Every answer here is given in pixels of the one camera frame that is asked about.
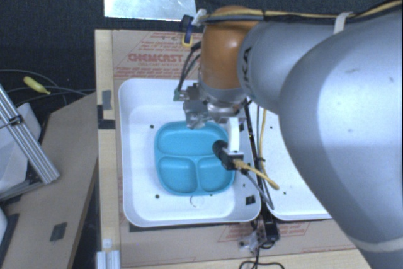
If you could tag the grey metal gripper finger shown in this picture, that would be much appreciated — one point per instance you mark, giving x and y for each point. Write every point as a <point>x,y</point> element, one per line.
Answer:
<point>192,121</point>
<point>202,121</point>

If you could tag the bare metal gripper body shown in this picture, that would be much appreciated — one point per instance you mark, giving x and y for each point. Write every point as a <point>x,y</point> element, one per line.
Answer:
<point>196,101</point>

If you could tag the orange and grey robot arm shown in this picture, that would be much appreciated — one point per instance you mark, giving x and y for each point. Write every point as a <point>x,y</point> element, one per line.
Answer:
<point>330,97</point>

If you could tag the blue divided plate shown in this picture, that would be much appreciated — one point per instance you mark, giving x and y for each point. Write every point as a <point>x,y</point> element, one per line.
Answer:
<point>185,154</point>

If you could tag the brown cardboard board red print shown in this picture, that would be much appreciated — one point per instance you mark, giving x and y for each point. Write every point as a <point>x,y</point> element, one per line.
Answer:
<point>148,56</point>

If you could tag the white plastic tray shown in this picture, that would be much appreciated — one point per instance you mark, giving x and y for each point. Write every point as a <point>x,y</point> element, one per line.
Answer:
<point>292,195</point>
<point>141,167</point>

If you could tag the black cylinder on white bracket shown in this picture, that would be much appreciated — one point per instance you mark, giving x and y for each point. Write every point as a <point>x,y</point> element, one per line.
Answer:
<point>232,160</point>

